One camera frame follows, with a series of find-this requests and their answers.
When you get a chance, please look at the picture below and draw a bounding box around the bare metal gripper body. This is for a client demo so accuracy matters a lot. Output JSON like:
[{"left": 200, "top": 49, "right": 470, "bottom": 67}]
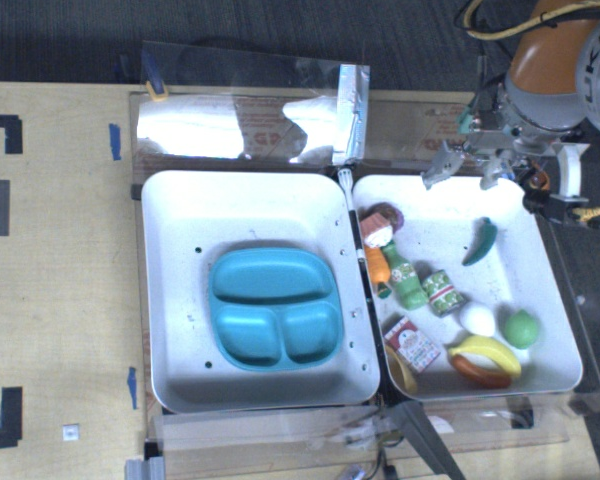
[{"left": 461, "top": 111, "right": 577, "bottom": 163}]

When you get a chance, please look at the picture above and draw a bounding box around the purple and brown doughnut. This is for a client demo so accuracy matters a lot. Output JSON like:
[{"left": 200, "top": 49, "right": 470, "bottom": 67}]
[{"left": 367, "top": 202, "right": 406, "bottom": 233}]

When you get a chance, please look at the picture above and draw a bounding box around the dark green chili pepper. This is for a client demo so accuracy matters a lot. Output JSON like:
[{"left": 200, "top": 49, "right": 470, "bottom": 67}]
[{"left": 461, "top": 216, "right": 499, "bottom": 268}]

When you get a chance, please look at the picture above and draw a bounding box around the thin black and white rod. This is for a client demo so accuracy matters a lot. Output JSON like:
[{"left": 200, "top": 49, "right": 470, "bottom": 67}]
[{"left": 336, "top": 167, "right": 389, "bottom": 400}]

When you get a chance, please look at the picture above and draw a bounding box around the white plastic tray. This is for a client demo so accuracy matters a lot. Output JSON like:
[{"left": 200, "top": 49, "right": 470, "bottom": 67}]
[
  {"left": 352, "top": 173, "right": 584, "bottom": 402},
  {"left": 140, "top": 169, "right": 382, "bottom": 414}
]

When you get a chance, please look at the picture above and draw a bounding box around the green bottle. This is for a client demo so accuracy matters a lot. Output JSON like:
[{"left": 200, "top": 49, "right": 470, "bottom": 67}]
[{"left": 380, "top": 239, "right": 430, "bottom": 312}]

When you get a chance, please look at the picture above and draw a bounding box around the orange carrot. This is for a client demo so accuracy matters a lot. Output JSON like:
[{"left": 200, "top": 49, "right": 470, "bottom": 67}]
[{"left": 363, "top": 245, "right": 393, "bottom": 300}]

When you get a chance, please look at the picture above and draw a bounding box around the green and white can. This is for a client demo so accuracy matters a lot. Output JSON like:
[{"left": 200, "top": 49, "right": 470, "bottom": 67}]
[{"left": 421, "top": 268, "right": 468, "bottom": 318}]

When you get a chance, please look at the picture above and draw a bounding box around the white egg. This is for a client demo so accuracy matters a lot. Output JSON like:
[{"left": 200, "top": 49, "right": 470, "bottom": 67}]
[{"left": 459, "top": 302, "right": 497, "bottom": 339}]

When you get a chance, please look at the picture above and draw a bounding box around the green lime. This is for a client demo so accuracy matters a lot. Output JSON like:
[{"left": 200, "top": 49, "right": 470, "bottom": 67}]
[{"left": 502, "top": 308, "right": 540, "bottom": 351}]

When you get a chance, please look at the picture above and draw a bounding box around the yellow banana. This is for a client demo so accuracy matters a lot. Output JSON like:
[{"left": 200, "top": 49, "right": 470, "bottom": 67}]
[{"left": 446, "top": 334, "right": 523, "bottom": 381}]

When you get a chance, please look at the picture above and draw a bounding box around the red and white carton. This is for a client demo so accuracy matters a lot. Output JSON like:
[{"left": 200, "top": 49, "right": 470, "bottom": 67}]
[{"left": 383, "top": 315, "right": 442, "bottom": 375}]

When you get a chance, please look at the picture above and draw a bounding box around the blue divided plate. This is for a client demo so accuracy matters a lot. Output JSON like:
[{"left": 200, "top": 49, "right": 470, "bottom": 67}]
[{"left": 207, "top": 246, "right": 344, "bottom": 373}]

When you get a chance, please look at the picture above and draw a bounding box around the red sausage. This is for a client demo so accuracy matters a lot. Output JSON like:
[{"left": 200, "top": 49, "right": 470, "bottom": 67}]
[{"left": 450, "top": 353, "right": 513, "bottom": 390}]

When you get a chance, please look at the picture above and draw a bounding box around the yellow curved slice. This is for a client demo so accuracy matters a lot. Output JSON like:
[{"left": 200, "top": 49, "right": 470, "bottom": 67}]
[{"left": 384, "top": 344, "right": 419, "bottom": 396}]

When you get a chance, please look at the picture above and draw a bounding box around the black cylinder on white bracket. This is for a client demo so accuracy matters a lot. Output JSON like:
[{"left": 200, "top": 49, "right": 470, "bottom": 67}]
[{"left": 523, "top": 142, "right": 591, "bottom": 225}]

